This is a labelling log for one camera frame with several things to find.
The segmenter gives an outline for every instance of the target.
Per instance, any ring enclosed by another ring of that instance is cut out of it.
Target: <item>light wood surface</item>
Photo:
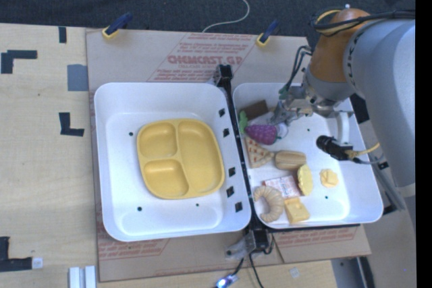
[[[0,25],[0,51],[37,50],[0,74],[0,236],[9,257],[43,259],[43,268],[0,272],[0,287],[67,287],[68,268],[97,266],[95,200],[87,92],[68,91],[67,67],[86,65],[84,28]],[[59,113],[83,137],[60,135]],[[264,287],[335,288],[331,262],[257,268]],[[228,272],[98,283],[97,287],[212,287]],[[258,287],[251,268],[233,287]]]

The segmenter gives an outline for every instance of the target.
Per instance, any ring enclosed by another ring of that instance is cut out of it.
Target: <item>blue clip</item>
[[[264,33],[258,36],[258,38],[256,39],[256,44],[260,47],[264,47],[269,42],[270,35],[272,35],[278,29],[278,27],[279,27],[279,21],[278,20],[272,21],[272,23],[269,25],[266,31],[264,31]]]
[[[102,30],[103,37],[105,37],[107,40],[113,38],[118,34],[118,30],[125,28],[131,20],[132,14],[130,12],[118,17],[118,19],[116,19],[110,26]]]

